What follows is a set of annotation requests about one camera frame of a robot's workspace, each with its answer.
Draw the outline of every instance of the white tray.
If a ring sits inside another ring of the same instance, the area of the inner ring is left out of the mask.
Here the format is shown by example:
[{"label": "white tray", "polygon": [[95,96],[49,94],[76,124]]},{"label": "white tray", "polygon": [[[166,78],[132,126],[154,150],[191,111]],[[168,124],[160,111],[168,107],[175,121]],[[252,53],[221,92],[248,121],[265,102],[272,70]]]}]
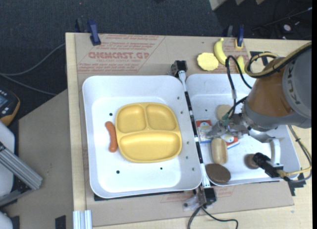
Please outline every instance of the white tray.
[{"label": "white tray", "polygon": [[[116,198],[196,188],[202,181],[191,120],[181,82],[172,76],[92,76],[83,84],[90,185],[102,198]],[[158,163],[133,163],[119,149],[108,151],[106,121],[118,109],[137,102],[156,102],[175,113],[182,135],[180,154]]]},{"label": "white tray", "polygon": [[[243,83],[239,74],[232,74],[233,83],[237,91],[237,101],[247,96],[250,89]],[[244,75],[244,78],[252,86],[254,78]],[[188,94],[193,108],[195,119],[209,118],[212,125],[217,122],[216,109],[219,105],[232,105],[231,87],[226,74],[193,74],[186,81]],[[236,113],[241,112],[241,105],[236,108]],[[300,169],[300,164],[286,126],[270,130],[267,134],[280,139],[281,158],[286,172],[294,172]],[[213,163],[211,158],[210,143],[201,144],[204,164]],[[271,157],[269,143],[261,143],[250,136],[240,139],[240,144],[228,149],[228,162],[224,164],[231,173],[231,180],[225,185],[243,183],[264,182],[272,179],[263,169],[249,169],[244,164],[244,157],[250,153],[261,152]]]}]

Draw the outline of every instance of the sausage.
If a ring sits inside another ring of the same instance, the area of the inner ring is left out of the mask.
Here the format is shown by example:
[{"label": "sausage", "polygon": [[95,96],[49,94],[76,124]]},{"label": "sausage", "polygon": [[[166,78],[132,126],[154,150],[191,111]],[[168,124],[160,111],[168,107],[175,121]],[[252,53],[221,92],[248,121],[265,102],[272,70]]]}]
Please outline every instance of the sausage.
[{"label": "sausage", "polygon": [[105,123],[106,129],[109,132],[110,135],[110,145],[109,145],[109,151],[110,152],[115,152],[118,148],[118,142],[117,142],[117,136],[115,133],[115,126],[111,121],[107,121]]}]

